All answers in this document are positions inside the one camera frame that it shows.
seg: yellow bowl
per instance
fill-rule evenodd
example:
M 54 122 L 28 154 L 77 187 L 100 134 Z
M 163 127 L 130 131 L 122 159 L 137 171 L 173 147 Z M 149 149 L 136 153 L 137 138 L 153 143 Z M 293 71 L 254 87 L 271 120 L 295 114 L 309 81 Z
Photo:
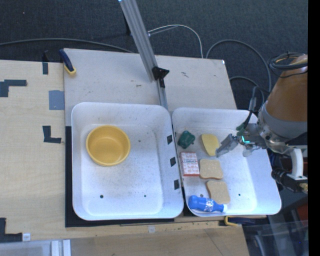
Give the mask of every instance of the yellow bowl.
M 120 128 L 102 125 L 88 134 L 85 147 L 96 164 L 115 166 L 128 157 L 131 144 L 128 135 Z

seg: red and white box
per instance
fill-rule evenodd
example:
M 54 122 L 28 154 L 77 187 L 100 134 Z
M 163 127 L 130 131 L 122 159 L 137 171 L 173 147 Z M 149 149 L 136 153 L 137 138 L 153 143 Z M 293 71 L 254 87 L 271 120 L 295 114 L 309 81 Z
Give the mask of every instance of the red and white box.
M 183 176 L 199 176 L 199 165 L 195 152 L 181 152 L 179 155 Z

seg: white tray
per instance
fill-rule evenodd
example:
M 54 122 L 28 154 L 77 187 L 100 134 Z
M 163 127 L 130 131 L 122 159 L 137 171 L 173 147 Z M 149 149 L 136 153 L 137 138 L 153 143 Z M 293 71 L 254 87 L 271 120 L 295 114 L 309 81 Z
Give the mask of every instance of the white tray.
M 170 219 L 182 212 L 175 142 L 167 140 L 173 136 L 171 117 L 164 107 L 82 102 L 73 108 L 71 124 L 72 203 L 80 218 Z M 91 160 L 86 138 L 100 125 L 127 133 L 131 150 L 124 162 L 104 167 Z
M 236 135 L 236 127 L 247 117 L 247 110 L 177 108 L 172 114 L 173 129 L 176 141 L 185 130 L 195 135 L 195 141 L 186 149 L 177 145 L 177 151 L 196 152 L 200 159 L 218 159 L 223 170 L 223 179 L 227 184 L 230 203 L 226 213 L 206 213 L 191 209 L 199 217 L 230 215 L 273 215 L 281 209 L 281 198 L 275 180 L 271 177 L 271 164 L 265 149 L 253 151 L 252 155 L 243 157 L 243 145 L 219 158 L 209 156 L 201 141 L 201 134 L 216 135 L 221 143 L 228 134 Z M 252 115 L 250 123 L 256 123 Z M 191 195 L 210 197 L 206 188 L 207 179 L 198 176 L 183 176 L 182 183 L 186 201 Z

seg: blue bottle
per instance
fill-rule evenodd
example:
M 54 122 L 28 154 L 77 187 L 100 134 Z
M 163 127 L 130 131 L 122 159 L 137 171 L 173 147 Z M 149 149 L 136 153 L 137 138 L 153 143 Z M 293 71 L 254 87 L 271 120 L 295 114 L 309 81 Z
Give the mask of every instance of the blue bottle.
M 216 211 L 225 213 L 228 208 L 226 204 L 218 204 L 211 198 L 198 197 L 196 195 L 189 197 L 188 206 L 190 209 L 196 209 L 208 213 Z

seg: dark green object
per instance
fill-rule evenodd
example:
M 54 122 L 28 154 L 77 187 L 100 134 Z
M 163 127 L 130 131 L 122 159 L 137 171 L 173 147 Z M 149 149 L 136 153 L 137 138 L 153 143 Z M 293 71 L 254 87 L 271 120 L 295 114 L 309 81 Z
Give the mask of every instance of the dark green object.
M 193 134 L 185 130 L 178 140 L 178 145 L 183 149 L 186 149 L 195 141 L 195 139 L 196 137 Z

